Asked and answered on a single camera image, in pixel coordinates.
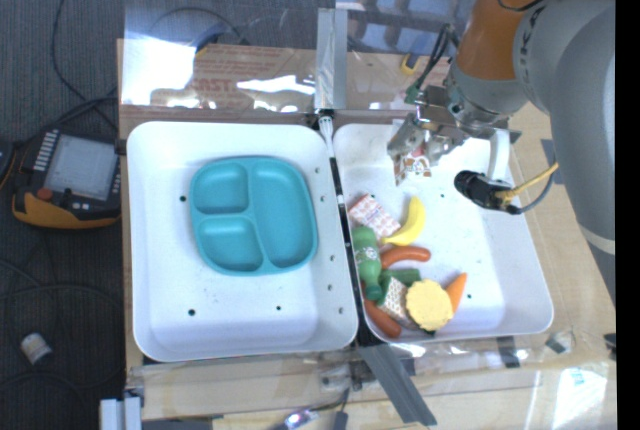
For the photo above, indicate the yellow banana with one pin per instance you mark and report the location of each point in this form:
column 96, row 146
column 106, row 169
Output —
column 414, row 220

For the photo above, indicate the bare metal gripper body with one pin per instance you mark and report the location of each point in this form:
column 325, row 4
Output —
column 442, row 110

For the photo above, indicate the white plastic tray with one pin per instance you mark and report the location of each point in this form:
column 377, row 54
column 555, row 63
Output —
column 480, row 258
column 165, row 268

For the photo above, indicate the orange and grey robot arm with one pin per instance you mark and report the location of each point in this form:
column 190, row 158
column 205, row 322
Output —
column 565, row 68

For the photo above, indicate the dark green toy vegetable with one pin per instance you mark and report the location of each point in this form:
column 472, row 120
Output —
column 402, row 276

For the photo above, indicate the brown cardboard board red print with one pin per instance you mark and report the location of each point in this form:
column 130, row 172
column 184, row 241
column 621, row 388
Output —
column 560, row 238

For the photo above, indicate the orange sausage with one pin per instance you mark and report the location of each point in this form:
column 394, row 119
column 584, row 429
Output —
column 405, row 254
column 384, row 319

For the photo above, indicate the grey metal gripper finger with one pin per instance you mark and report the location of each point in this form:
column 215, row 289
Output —
column 439, row 150
column 402, row 138

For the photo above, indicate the small grey can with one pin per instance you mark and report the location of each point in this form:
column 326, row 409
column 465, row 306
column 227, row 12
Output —
column 36, row 348

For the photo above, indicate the tan checked cracker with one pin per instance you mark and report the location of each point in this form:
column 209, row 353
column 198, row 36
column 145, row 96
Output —
column 395, row 298

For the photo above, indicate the black cylinder on white bracket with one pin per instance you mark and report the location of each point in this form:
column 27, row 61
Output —
column 480, row 188

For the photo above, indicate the orange and white packet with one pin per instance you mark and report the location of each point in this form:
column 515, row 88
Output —
column 370, row 214

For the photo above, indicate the green bottle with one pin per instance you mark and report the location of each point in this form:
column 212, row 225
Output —
column 367, row 255

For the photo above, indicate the orange carrot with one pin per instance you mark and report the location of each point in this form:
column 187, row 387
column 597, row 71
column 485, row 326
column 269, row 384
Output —
column 457, row 293

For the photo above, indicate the blue divided plate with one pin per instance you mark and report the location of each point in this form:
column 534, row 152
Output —
column 280, row 213

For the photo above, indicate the yellow round biscuit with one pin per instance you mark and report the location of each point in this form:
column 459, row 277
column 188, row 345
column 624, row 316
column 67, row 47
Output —
column 429, row 305

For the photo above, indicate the red and white carton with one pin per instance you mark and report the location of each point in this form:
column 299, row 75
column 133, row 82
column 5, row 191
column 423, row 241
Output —
column 414, row 166

